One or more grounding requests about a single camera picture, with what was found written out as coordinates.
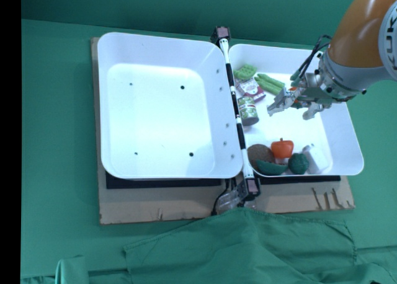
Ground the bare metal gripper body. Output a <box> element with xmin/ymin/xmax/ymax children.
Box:
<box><xmin>293</xmin><ymin>60</ymin><xmax>367</xmax><ymax>109</ymax></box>

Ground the green asparagus bundle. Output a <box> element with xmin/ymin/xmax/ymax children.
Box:
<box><xmin>254</xmin><ymin>73</ymin><xmax>286</xmax><ymax>96</ymax></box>

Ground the white plastic tray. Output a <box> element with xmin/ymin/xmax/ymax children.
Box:
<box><xmin>97</xmin><ymin>32</ymin><xmax>244</xmax><ymax>180</ymax></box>
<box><xmin>228</xmin><ymin>43</ymin><xmax>365</xmax><ymax>178</ymax></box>

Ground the red and white packet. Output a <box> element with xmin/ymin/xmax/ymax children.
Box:
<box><xmin>234</xmin><ymin>78</ymin><xmax>267</xmax><ymax>103</ymax></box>

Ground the green labelled can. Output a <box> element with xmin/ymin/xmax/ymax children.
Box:
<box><xmin>236</xmin><ymin>96</ymin><xmax>260</xmax><ymax>126</ymax></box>

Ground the black and white thin rod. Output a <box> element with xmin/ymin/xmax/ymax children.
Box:
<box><xmin>218</xmin><ymin>38</ymin><xmax>257</xmax><ymax>182</ymax></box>

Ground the green waffle biscuit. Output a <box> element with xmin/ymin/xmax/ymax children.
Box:
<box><xmin>233</xmin><ymin>64</ymin><xmax>259</xmax><ymax>81</ymax></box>

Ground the orange bell pepper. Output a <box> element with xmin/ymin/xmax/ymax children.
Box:
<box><xmin>270</xmin><ymin>138</ymin><xmax>295</xmax><ymax>160</ymax></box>

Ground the white plastic bottle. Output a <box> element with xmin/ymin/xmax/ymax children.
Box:
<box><xmin>301</xmin><ymin>143</ymin><xmax>330</xmax><ymax>175</ymax></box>

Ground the green broccoli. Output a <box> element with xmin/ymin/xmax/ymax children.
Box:
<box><xmin>287</xmin><ymin>152</ymin><xmax>310</xmax><ymax>175</ymax></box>

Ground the brown round bread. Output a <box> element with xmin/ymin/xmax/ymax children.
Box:
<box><xmin>247</xmin><ymin>143</ymin><xmax>275</xmax><ymax>169</ymax></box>

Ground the green watermelon slice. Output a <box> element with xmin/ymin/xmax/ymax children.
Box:
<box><xmin>256</xmin><ymin>159</ymin><xmax>289</xmax><ymax>176</ymax></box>

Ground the green cloth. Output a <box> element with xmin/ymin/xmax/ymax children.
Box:
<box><xmin>123</xmin><ymin>207</ymin><xmax>397</xmax><ymax>284</ymax></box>

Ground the brown cardboard board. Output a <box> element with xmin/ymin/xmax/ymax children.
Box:
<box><xmin>90</xmin><ymin>37</ymin><xmax>356</xmax><ymax>226</ymax></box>

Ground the black block with wires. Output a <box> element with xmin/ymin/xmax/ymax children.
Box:
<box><xmin>210</xmin><ymin>26</ymin><xmax>232</xmax><ymax>45</ymax></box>
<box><xmin>236</xmin><ymin>178</ymin><xmax>262</xmax><ymax>202</ymax></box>

